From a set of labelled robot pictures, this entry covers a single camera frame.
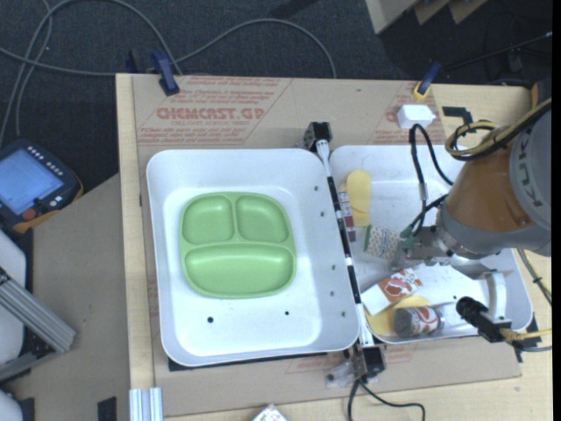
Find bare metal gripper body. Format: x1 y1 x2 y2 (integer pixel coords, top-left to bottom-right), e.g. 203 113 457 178
403 226 488 272

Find white packet with blue print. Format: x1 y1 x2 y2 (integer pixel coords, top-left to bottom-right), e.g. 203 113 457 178
363 225 402 261

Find white and orange carton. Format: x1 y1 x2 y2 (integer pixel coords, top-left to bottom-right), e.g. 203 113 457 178
359 268 424 317

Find thin black and white rod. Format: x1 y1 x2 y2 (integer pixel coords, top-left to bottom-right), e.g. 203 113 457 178
316 139 373 346

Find red and white can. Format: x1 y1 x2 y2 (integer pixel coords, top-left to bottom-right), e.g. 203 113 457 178
392 304 446 338

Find yellow flat disc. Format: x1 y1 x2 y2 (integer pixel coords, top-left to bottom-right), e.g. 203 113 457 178
366 295 433 336

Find white plastic tray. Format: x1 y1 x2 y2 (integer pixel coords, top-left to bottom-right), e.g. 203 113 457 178
327 144 535 346
146 147 361 367

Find small white box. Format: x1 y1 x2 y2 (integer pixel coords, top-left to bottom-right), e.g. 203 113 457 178
396 104 437 129

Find green divided plate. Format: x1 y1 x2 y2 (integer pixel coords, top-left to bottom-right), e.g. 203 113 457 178
178 192 298 300

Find white and red packet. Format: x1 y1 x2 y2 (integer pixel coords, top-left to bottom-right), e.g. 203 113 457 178
252 403 288 421

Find brown cardboard board red print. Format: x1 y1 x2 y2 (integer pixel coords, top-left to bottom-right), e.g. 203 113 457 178
131 75 523 417

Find black cylinder on white bracket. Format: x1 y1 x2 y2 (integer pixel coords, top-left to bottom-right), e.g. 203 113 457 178
455 269 514 344

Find black block with thin wires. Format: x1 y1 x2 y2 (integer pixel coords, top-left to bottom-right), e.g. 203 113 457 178
352 345 387 379
302 121 333 151

